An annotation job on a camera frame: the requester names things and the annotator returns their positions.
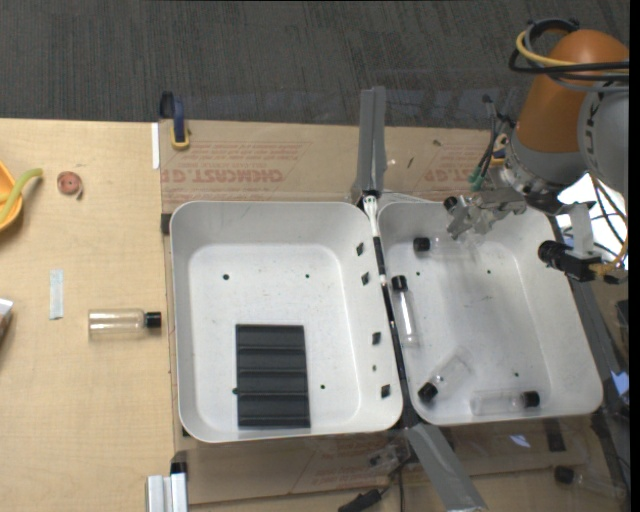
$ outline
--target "clear plastic bottle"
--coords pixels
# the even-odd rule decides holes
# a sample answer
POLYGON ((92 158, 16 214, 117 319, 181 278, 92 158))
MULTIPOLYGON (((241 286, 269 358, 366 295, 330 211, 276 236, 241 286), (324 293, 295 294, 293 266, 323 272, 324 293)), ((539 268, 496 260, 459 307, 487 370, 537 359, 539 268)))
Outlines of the clear plastic bottle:
POLYGON ((534 390, 477 391, 471 397, 471 412, 476 416, 516 413, 539 406, 540 395, 534 390))
POLYGON ((92 309, 89 311, 89 337, 109 338, 122 335, 136 337, 147 329, 162 326, 162 314, 145 313, 142 309, 92 309))
POLYGON ((436 396, 442 399, 453 394, 471 375, 470 361, 471 354, 458 347, 431 372, 427 382, 418 390, 420 400, 429 404, 436 396))
POLYGON ((557 466, 553 470, 553 476, 561 486, 580 487, 617 502, 622 502, 627 497, 624 485, 612 482, 611 478, 603 475, 589 475, 567 466, 557 466))
POLYGON ((413 294, 407 286, 405 276, 395 276, 391 279, 393 288, 394 315, 398 336, 402 346, 417 347, 420 345, 413 294))

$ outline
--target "black cable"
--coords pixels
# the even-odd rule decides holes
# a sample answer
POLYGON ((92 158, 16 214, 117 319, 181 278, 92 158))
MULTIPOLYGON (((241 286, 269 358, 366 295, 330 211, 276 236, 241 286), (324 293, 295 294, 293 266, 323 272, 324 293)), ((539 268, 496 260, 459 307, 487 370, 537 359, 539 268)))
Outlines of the black cable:
POLYGON ((563 80, 579 80, 583 82, 621 82, 629 83, 629 75, 575 75, 573 73, 547 73, 553 78, 563 80))
MULTIPOLYGON (((620 214, 618 212, 610 212, 610 213, 606 213, 604 215, 596 215, 595 217, 591 217, 591 220, 599 220, 599 219, 604 219, 605 217, 620 217, 620 214)), ((563 233, 571 231, 573 229, 573 226, 567 226, 566 228, 564 228, 563 233)))
POLYGON ((497 128, 496 128, 496 118, 498 118, 498 112, 496 111, 496 107, 493 104, 493 100, 488 94, 485 94, 482 97, 483 103, 487 106, 487 112, 489 114, 489 119, 491 120, 491 135, 489 136, 489 144, 487 145, 487 149, 485 149, 480 162, 478 162, 478 167, 480 167, 479 176, 484 178, 487 174, 487 170, 489 169, 489 165, 491 164, 491 156, 493 155, 493 148, 496 144, 496 139, 498 138, 497 128))
MULTIPOLYGON (((598 201, 598 206, 600 207, 600 210, 602 210, 603 214, 606 214, 607 211, 604 209, 604 204, 602 202, 602 197, 600 196, 600 190, 598 190, 598 187, 593 187, 593 189, 596 191, 596 200, 598 201)), ((613 235, 616 237, 618 242, 620 242, 620 245, 623 245, 624 244, 624 240, 618 234, 618 231, 616 230, 616 228, 613 227, 613 224, 611 223, 611 220, 609 219, 609 215, 604 215, 604 220, 607 222, 607 225, 609 226, 609 229, 611 230, 613 235)))
POLYGON ((601 82, 599 84, 575 84, 572 82, 567 82, 566 80, 562 80, 561 78, 557 78, 553 75, 548 75, 551 80, 556 82, 558 85, 562 87, 566 87, 567 89, 572 89, 574 91, 579 92, 597 92, 597 93, 613 93, 613 92, 629 92, 629 82, 618 83, 612 82, 611 80, 607 80, 606 82, 601 82))
POLYGON ((618 460, 624 464, 624 466, 631 471, 631 464, 629 464, 626 460, 624 460, 620 455, 618 455, 618 460))
POLYGON ((611 254, 612 256, 616 257, 618 256, 614 251, 612 251, 611 249, 609 249, 608 247, 605 247, 602 244, 599 244, 598 242, 593 242, 593 245, 595 245, 598 249, 602 249, 603 251, 608 252, 609 254, 611 254))
POLYGON ((557 30, 560 32, 566 32, 570 34, 580 29, 580 22, 575 18, 569 18, 565 20, 563 18, 547 18, 543 20, 529 20, 527 22, 527 33, 525 40, 529 47, 538 39, 542 34, 549 30, 557 30))
POLYGON ((386 489, 379 491, 378 489, 371 489, 364 494, 358 494, 349 503, 346 503, 338 508, 338 512, 362 512, 363 510, 372 507, 382 499, 382 495, 386 492, 386 489))
MULTIPOLYGON (((516 61, 520 56, 520 51, 516 48, 509 57, 509 69, 518 73, 529 73, 533 75, 549 75, 552 73, 573 73, 576 71, 615 71, 619 69, 629 69, 628 61, 620 62, 594 62, 591 64, 571 64, 567 66, 544 66, 544 67, 521 67, 516 65, 516 61)), ((610 79, 611 76, 623 76, 626 79, 629 75, 595 75, 599 80, 610 79)))
POLYGON ((500 121, 502 121, 503 123, 507 123, 509 125, 509 128, 516 127, 516 122, 513 119, 511 119, 507 114, 501 114, 500 112, 498 112, 498 119, 500 119, 500 121))
POLYGON ((400 491, 400 512, 404 512, 404 483, 402 481, 403 469, 404 469, 404 464, 400 466, 400 471, 398 471, 398 490, 400 491))

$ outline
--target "yellow bowl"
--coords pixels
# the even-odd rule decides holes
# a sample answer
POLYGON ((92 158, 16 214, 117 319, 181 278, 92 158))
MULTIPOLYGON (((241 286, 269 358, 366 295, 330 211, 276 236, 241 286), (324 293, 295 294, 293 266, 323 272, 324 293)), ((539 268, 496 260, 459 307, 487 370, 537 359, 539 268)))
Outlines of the yellow bowl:
MULTIPOLYGON (((13 185, 15 184, 15 180, 8 169, 4 166, 2 162, 0 162, 0 196, 4 196, 9 194, 13 189, 13 185)), ((0 210, 4 206, 4 201, 0 203, 0 210)), ((20 214, 20 210, 22 210, 22 194, 18 196, 16 202, 13 203, 11 210, 9 210, 9 215, 2 223, 0 223, 0 231, 8 228, 11 223, 18 218, 20 214)))

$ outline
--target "white plastic piece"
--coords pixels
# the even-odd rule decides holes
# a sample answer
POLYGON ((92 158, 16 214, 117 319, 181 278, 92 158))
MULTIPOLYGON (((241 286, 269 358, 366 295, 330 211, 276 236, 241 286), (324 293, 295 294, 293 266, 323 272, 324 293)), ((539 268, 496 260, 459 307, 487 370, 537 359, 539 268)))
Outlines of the white plastic piece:
POLYGON ((171 245, 178 409, 193 437, 232 442, 396 423, 402 395, 362 211, 347 203, 192 202, 172 216, 171 245), (237 426, 238 324, 304 327, 310 428, 237 426))
POLYGON ((64 270, 49 271, 49 320, 64 316, 64 270))
POLYGON ((589 207, 585 203, 574 205, 569 212, 569 218, 573 227, 573 250, 570 254, 577 258, 593 257, 593 229, 589 207))
POLYGON ((364 211, 367 217, 369 217, 373 236, 380 236, 378 228, 378 200, 375 196, 366 196, 364 198, 364 211))
POLYGON ((160 169, 160 125, 151 123, 151 166, 160 169))
POLYGON ((380 233, 389 275, 411 276, 422 345, 405 352, 413 405, 427 422, 457 425, 531 417, 588 414, 602 401, 602 384, 567 278, 538 259, 553 239, 535 210, 510 215, 488 234, 446 232, 441 203, 391 203, 380 209, 380 233), (413 240, 431 249, 416 254, 413 240), (452 347, 473 356, 473 375, 447 400, 424 404, 418 390, 452 347), (473 392, 536 390, 539 408, 476 416, 473 392))
POLYGON ((11 309, 13 308, 13 302, 8 299, 0 299, 0 340, 4 336, 9 322, 11 320, 11 309))
POLYGON ((189 512, 187 475, 153 475, 146 482, 147 512, 189 512))

